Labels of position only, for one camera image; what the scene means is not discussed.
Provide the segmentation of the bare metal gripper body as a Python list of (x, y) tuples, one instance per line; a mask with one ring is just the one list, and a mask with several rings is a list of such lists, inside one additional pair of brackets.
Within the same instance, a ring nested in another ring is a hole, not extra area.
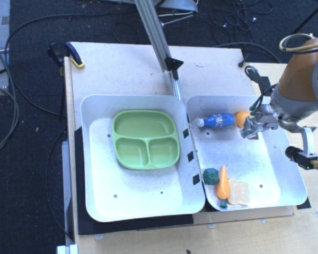
[(289, 121), (284, 120), (284, 114), (276, 113), (270, 104), (261, 104), (251, 111), (251, 128), (253, 131), (276, 130), (279, 127), (288, 129)]

